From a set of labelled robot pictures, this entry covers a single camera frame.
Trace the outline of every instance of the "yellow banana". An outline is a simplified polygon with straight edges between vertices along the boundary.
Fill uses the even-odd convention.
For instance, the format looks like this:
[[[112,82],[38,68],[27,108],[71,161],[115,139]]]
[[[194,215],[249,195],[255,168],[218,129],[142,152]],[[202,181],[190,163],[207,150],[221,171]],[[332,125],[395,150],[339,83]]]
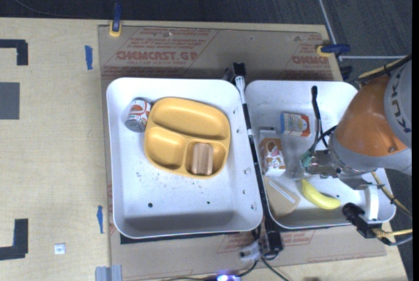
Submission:
[[[340,201],[337,198],[323,195],[307,180],[301,180],[302,195],[314,205],[326,210],[333,210],[340,206]]]

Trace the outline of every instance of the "food package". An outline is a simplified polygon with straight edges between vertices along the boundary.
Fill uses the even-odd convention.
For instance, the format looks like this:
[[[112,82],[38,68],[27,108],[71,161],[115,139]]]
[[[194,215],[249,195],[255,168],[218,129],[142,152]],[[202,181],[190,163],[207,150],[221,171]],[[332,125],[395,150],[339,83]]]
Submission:
[[[281,113],[281,133],[292,136],[308,137],[310,132],[310,119],[306,115],[296,113]]]
[[[281,139],[274,130],[261,130],[259,156],[263,174],[278,176],[285,172]]]

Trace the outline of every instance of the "beige table surface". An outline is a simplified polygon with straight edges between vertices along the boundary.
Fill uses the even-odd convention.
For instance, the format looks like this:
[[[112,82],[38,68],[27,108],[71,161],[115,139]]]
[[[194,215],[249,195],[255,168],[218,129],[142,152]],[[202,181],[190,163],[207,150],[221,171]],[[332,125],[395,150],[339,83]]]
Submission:
[[[20,119],[0,120],[0,247],[14,220],[29,219],[29,253],[0,261],[0,280],[94,280],[111,264],[98,26],[106,20],[0,19],[0,39],[25,39],[29,65],[0,49],[0,82],[20,83]],[[191,23],[125,22],[135,26]],[[308,31],[313,26],[212,24],[213,28]],[[316,26],[322,31],[323,26]],[[93,48],[88,70],[84,46]],[[96,212],[103,206],[104,232]],[[65,243],[56,255],[54,244]],[[290,280],[406,280],[397,248],[387,255],[281,267]],[[279,280],[257,269],[244,280]]]

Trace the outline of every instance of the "yellow plate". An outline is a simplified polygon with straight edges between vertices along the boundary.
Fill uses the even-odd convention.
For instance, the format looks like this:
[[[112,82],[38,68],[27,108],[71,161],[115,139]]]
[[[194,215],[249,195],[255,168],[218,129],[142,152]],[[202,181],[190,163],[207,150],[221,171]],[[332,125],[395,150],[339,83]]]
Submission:
[[[208,143],[213,148],[210,175],[191,172],[195,143]],[[144,150],[157,168],[193,178],[212,178],[223,169],[229,147],[230,123],[215,107],[174,97],[162,98],[152,106]]]

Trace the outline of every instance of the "blue clamp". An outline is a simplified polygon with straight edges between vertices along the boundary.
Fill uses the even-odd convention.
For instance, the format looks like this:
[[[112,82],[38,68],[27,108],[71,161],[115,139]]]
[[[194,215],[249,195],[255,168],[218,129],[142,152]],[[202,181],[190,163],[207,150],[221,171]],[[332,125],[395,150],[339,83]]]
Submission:
[[[119,2],[115,3],[114,17],[111,25],[109,26],[109,34],[113,37],[118,37],[122,30],[122,24],[120,23],[120,16],[122,14],[122,7]]]
[[[351,46],[350,45],[346,45],[344,43],[339,43],[339,44],[336,44],[336,45],[322,46],[320,48],[320,51],[322,53],[336,54],[336,57],[338,57],[339,55],[341,55],[343,53],[347,53],[350,50],[351,50]]]

